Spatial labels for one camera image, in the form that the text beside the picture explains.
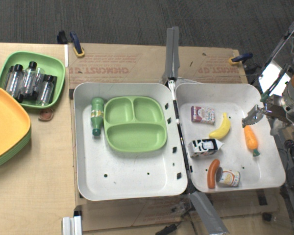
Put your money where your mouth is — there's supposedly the small yellow and white can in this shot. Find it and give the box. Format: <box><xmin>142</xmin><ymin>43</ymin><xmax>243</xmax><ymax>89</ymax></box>
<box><xmin>215</xmin><ymin>167</ymin><xmax>241</xmax><ymax>188</ymax></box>

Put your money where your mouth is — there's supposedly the black and white milk carton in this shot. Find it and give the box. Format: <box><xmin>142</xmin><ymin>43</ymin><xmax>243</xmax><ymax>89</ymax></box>
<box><xmin>187</xmin><ymin>138</ymin><xmax>225</xmax><ymax>159</ymax></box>

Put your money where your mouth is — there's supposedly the brown cardboard board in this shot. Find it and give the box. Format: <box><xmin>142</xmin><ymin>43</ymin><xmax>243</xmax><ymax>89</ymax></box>
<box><xmin>68</xmin><ymin>42</ymin><xmax>280</xmax><ymax>232</ymax></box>

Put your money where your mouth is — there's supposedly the green square plate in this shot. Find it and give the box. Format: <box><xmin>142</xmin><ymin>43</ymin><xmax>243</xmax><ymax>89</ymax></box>
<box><xmin>0</xmin><ymin>50</ymin><xmax>66</xmax><ymax>109</ymax></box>

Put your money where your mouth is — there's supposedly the green divided plate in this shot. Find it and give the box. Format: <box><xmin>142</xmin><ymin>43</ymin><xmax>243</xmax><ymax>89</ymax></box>
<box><xmin>103</xmin><ymin>95</ymin><xmax>168</xmax><ymax>153</ymax></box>

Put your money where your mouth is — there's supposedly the orange carrot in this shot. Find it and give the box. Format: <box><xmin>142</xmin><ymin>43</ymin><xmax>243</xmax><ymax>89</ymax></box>
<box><xmin>244</xmin><ymin>125</ymin><xmax>261</xmax><ymax>157</ymax></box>

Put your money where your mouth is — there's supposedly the green bottle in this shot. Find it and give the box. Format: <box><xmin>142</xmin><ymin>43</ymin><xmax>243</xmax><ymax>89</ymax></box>
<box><xmin>90</xmin><ymin>96</ymin><xmax>105</xmax><ymax>136</ymax></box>

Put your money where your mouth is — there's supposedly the clear plastic bottle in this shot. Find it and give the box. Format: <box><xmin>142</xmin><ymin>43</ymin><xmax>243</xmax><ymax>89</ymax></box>
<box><xmin>5</xmin><ymin>64</ymin><xmax>25</xmax><ymax>98</ymax></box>
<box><xmin>36</xmin><ymin>74</ymin><xmax>55</xmax><ymax>107</ymax></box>
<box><xmin>34</xmin><ymin>67</ymin><xmax>46</xmax><ymax>93</ymax></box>
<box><xmin>21</xmin><ymin>61</ymin><xmax>38</xmax><ymax>99</ymax></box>

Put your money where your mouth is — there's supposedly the yellow banana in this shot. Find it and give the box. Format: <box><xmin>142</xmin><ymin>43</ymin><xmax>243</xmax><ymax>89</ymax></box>
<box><xmin>208</xmin><ymin>112</ymin><xmax>232</xmax><ymax>140</ymax></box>

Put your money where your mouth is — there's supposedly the white plastic tray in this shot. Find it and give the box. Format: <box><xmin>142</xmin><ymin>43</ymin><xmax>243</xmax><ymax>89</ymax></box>
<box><xmin>174</xmin><ymin>83</ymin><xmax>287</xmax><ymax>193</ymax></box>
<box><xmin>73</xmin><ymin>82</ymin><xmax>189</xmax><ymax>202</ymax></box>

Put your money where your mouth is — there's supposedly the purple and pink carton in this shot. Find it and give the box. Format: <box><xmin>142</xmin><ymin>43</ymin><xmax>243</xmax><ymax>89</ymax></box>
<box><xmin>191</xmin><ymin>105</ymin><xmax>216</xmax><ymax>125</ymax></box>

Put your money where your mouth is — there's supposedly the yellow plate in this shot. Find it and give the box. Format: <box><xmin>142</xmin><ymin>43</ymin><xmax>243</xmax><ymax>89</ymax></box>
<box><xmin>0</xmin><ymin>86</ymin><xmax>32</xmax><ymax>163</ymax></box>

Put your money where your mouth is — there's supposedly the orange sausage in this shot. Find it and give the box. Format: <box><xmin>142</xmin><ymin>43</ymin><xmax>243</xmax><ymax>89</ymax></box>
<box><xmin>207</xmin><ymin>159</ymin><xmax>221</xmax><ymax>189</ymax></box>

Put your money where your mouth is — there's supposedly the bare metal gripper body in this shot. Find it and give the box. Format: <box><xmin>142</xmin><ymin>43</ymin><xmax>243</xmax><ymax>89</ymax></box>
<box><xmin>262</xmin><ymin>94</ymin><xmax>294</xmax><ymax>127</ymax></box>

